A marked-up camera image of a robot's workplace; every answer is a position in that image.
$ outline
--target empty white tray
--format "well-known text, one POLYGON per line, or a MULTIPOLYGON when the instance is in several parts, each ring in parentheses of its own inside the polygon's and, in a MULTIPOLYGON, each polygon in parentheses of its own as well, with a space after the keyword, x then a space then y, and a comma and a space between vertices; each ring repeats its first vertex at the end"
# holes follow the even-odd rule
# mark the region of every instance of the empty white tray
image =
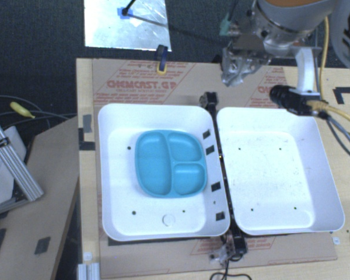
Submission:
POLYGON ((313 117, 223 108, 217 121, 242 231, 275 235, 342 228, 344 212, 313 117))
POLYGON ((114 240, 219 236, 230 225, 218 148, 209 113, 195 106, 109 104, 99 112, 103 227, 114 240), (207 167, 205 189, 192 197, 156 198, 135 172, 135 145, 151 130, 195 136, 207 167))

